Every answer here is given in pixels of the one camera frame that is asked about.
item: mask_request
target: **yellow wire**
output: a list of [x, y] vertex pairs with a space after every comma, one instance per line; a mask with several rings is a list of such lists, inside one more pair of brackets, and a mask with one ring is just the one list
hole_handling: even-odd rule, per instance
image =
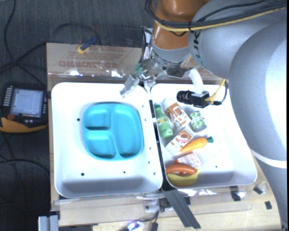
[[269, 10], [269, 11], [266, 11], [266, 12], [263, 12], [263, 13], [259, 13], [259, 14], [256, 14], [256, 15], [248, 16], [248, 17], [245, 17], [245, 18], [242, 18], [242, 19], [237, 19], [237, 20], [233, 20], [233, 21], [229, 21], [229, 22], [222, 22], [222, 23], [217, 23], [217, 24], [208, 25], [208, 26], [191, 27], [190, 29], [189, 28], [174, 28], [174, 27], [170, 27], [170, 26], [165, 26], [165, 25], [161, 24], [158, 21], [155, 21], [155, 22], [160, 28], [165, 29], [167, 31], [171, 31], [171, 32], [187, 32], [189, 30], [196, 31], [196, 30], [201, 30], [201, 29], [208, 29], [208, 28], [212, 28], [212, 27], [225, 26], [225, 25], [228, 25], [228, 24], [242, 22], [242, 21], [250, 20], [250, 19], [262, 16], [262, 15], [268, 14], [268, 13], [273, 13], [273, 12], [276, 12], [276, 11], [279, 11], [279, 10], [283, 10], [285, 8], [286, 7], [283, 7], [283, 8], [280, 8], [280, 9], [275, 9], [275, 10]]
[[225, 84], [225, 81], [226, 81], [226, 79], [223, 79], [222, 82], [220, 83], [220, 86], [219, 86], [218, 89], [216, 90], [216, 92], [215, 92], [212, 96], [206, 98], [205, 101], [208, 101], [208, 102], [210, 102], [211, 104], [213, 104], [213, 103], [214, 103], [214, 100], [215, 100], [215, 98], [216, 98], [217, 93], [220, 91], [220, 89], [222, 88], [222, 86]]

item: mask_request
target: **green bottle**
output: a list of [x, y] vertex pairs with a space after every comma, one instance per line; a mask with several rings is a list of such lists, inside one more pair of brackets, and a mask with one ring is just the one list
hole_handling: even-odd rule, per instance
[[159, 104], [154, 105], [154, 110], [156, 114], [156, 120], [158, 123], [158, 131], [163, 139], [173, 136], [173, 131], [170, 128], [170, 124], [167, 116], [162, 112]]

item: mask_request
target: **blue divided tray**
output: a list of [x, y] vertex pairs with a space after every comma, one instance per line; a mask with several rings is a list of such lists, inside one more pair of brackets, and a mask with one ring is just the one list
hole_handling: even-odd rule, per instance
[[99, 103], [83, 114], [85, 148], [94, 158], [124, 160], [144, 147], [141, 121], [136, 110], [121, 103]]

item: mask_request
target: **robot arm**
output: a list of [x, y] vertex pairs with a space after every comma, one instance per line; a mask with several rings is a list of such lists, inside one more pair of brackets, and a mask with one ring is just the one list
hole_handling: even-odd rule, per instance
[[286, 71], [287, 1], [159, 0], [150, 57], [140, 81], [182, 78], [190, 56], [229, 82], [242, 133], [275, 195], [288, 229]]

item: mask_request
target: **wooden surface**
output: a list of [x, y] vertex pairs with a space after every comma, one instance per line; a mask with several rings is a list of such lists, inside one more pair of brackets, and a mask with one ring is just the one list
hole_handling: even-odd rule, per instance
[[[72, 76], [61, 77], [49, 75], [48, 91], [62, 81], [79, 81]], [[53, 126], [52, 106], [49, 99], [49, 135], [51, 163], [51, 202], [52, 209], [59, 210], [59, 227], [90, 225], [93, 231], [120, 231], [133, 221], [151, 218], [145, 206], [151, 200], [137, 199], [136, 196], [111, 196], [83, 199], [59, 200], [59, 193], [54, 187], [53, 179]], [[229, 188], [211, 189], [214, 195], [190, 198], [189, 208], [195, 215], [203, 231], [279, 231], [281, 224], [276, 200], [263, 172], [255, 161], [258, 177], [251, 186], [239, 187], [245, 193], [241, 201], [234, 201]], [[254, 186], [266, 186], [266, 192], [257, 194]], [[265, 202], [272, 208], [267, 209]], [[185, 228], [172, 208], [160, 212], [158, 231], [193, 230]], [[152, 221], [145, 221], [138, 231], [150, 231]]]

